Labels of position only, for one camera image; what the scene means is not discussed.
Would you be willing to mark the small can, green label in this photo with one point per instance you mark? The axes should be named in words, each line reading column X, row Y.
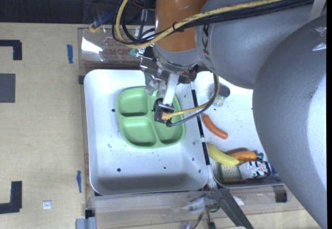
column 229, row 173

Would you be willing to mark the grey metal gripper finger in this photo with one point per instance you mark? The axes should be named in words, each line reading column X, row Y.
column 162, row 88
column 151, row 85

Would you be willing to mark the orange sausage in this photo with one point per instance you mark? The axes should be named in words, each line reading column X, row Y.
column 214, row 127

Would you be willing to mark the clear bottle, dark cap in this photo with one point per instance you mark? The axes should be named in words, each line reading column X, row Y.
column 220, row 97

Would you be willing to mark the orange carrot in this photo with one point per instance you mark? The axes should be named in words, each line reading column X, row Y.
column 243, row 156

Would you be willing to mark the green divided plate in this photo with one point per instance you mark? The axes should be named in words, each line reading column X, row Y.
column 137, row 129

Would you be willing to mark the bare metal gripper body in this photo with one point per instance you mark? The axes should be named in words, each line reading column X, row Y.
column 155, row 66

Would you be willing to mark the yellow banana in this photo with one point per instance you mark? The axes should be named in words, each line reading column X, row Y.
column 221, row 156

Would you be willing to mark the white plastic tray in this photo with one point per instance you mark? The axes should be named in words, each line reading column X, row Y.
column 238, row 121
column 145, row 163

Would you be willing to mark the thin black and white rod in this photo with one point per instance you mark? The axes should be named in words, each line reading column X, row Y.
column 201, row 129

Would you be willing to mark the white printed carton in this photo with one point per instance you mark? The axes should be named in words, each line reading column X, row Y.
column 255, row 169

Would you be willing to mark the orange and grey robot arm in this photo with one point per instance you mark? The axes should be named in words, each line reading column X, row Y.
column 259, row 49

